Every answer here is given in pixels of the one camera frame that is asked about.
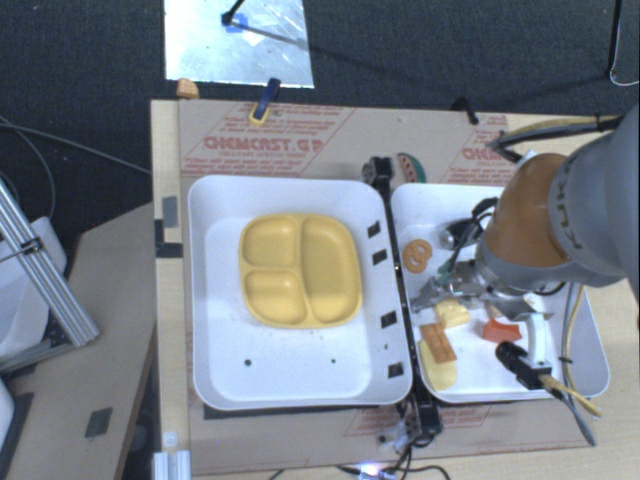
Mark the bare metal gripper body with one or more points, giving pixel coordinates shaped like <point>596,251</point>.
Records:
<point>472,280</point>

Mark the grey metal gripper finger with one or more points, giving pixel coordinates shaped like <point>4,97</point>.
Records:
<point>429,294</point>

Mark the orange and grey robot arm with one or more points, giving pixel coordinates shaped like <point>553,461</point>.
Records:
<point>575,208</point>

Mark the yellow cheese wedge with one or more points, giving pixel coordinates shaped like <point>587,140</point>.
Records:
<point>452,314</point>

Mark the thin black rod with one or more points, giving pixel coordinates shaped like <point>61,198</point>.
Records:
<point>400,278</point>

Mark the orange pretzel biscuit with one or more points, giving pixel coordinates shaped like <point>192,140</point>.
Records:
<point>415,263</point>

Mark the shiny silver round object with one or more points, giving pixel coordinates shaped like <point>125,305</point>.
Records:
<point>448,238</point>

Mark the orange waffle biscuit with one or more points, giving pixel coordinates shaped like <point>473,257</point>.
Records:
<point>439,343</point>

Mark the red-orange wedge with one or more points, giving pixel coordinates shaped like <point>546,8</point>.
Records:
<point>500,330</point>

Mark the pale yellow slice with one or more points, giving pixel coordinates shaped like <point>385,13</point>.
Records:
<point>440,375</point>

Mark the white plastic tray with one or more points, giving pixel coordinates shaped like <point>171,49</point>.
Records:
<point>290,363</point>
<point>480,368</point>

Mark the red and green watermelon slice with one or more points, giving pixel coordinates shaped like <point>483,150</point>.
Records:
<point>412,168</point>

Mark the yellow divided plate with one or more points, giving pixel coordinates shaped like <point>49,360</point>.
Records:
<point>300,268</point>

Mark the brown cardboard board red print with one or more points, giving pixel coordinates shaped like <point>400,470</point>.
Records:
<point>300,133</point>

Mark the orange bread piece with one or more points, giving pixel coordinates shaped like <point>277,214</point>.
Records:
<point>187,89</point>

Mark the black cylinder on white bracket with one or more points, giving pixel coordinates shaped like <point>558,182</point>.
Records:
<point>517,360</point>

